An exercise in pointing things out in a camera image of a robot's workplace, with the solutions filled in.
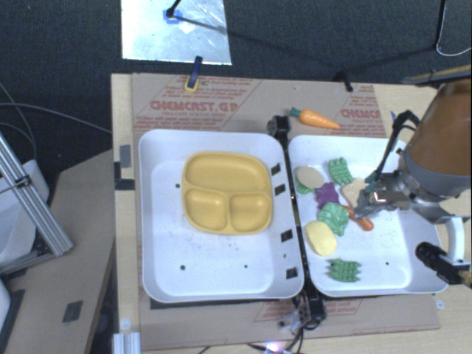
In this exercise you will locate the yellow divided plate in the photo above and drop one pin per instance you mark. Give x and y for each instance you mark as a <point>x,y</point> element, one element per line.
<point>225,192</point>

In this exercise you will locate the small orange carrot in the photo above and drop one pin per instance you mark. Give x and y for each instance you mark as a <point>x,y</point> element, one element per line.
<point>364,223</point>

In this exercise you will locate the yellow potato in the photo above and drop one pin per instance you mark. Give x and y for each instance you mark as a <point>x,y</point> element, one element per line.
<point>321,238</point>

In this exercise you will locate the green pea pods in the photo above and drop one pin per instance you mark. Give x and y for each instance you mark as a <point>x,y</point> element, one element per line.
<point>344,270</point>

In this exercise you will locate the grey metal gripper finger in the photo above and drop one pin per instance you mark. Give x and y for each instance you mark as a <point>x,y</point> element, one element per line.
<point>358,205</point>
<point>368,212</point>

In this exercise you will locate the large green lettuce leaf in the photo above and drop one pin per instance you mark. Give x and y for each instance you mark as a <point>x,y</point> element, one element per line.
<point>333,218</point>

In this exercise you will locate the large orange carrot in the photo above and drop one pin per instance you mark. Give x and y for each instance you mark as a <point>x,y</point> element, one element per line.
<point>317,118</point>

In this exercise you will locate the brown cardboard board red print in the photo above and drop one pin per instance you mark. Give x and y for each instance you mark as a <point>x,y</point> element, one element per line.
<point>221,101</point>

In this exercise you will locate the green ribbed vegetable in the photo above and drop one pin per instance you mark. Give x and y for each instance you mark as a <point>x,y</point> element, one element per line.
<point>341,171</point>

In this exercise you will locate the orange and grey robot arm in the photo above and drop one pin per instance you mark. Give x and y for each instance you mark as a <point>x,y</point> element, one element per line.
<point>442,138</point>

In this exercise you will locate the beige round biscuit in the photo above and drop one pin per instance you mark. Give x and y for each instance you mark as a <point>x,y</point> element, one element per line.
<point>310,176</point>

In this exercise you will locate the small green lettuce leaf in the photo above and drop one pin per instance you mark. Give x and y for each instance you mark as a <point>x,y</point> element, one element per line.
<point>303,189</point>

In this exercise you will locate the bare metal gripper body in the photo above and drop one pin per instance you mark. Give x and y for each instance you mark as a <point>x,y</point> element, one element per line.
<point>391,197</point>

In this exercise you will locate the thin black rod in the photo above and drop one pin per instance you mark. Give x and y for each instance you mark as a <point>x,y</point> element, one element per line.
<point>295,205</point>

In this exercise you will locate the purple grapes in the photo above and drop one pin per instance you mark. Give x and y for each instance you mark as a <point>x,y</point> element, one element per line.
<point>326,194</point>

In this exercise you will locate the white plastic tray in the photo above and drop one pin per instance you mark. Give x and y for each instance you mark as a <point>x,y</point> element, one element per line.
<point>221,264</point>
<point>383,245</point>

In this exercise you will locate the black cylinder on white bracket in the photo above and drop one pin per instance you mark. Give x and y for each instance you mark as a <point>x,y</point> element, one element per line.
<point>439,260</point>

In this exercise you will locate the beige bread slice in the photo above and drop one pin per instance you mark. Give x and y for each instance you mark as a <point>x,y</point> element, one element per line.
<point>352,193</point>

